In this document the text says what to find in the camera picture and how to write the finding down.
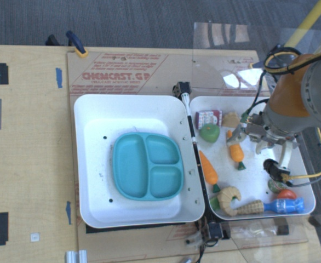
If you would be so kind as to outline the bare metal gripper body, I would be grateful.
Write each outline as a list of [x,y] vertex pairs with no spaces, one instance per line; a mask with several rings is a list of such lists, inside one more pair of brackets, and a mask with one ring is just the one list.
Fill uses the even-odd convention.
[[278,127],[267,113],[253,114],[247,121],[245,133],[251,141],[256,143],[264,140],[274,143],[274,146],[283,146],[286,141],[289,141],[292,148],[297,148],[299,145],[295,135]]

